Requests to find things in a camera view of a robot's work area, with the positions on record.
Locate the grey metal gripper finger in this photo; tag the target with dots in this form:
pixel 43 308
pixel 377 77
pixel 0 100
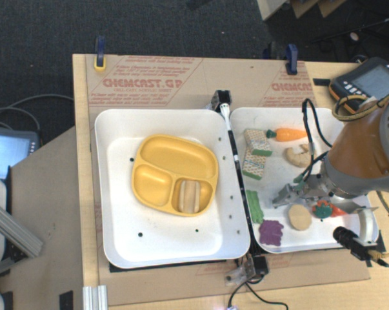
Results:
pixel 294 199
pixel 284 195

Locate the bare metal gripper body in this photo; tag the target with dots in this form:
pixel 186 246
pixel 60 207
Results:
pixel 315 186

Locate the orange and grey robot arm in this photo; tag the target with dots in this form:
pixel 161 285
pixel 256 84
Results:
pixel 358 147

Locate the white plastic tray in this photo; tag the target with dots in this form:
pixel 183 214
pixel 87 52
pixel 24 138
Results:
pixel 278 179
pixel 168 244

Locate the red strawberry with green top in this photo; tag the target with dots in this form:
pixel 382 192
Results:
pixel 323 209

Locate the green beans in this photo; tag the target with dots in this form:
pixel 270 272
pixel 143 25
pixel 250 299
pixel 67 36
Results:
pixel 255 207

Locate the beige croissant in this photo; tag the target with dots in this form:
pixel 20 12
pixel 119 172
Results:
pixel 295 158

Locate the purple grapes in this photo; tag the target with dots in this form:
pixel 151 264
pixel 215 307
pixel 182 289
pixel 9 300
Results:
pixel 271 232

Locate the orange carrot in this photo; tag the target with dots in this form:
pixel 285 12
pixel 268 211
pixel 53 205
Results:
pixel 291 134

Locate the thin black and white rod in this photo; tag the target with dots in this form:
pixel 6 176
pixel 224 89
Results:
pixel 235 155

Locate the beige hot dog bun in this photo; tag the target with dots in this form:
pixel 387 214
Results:
pixel 189 196

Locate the yellow divided plate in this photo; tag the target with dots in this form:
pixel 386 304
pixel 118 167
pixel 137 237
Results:
pixel 155 182

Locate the brown cardboard board red print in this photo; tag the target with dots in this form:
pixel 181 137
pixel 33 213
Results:
pixel 187 76

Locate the black cylinder on white bracket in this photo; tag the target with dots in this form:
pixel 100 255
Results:
pixel 365 224

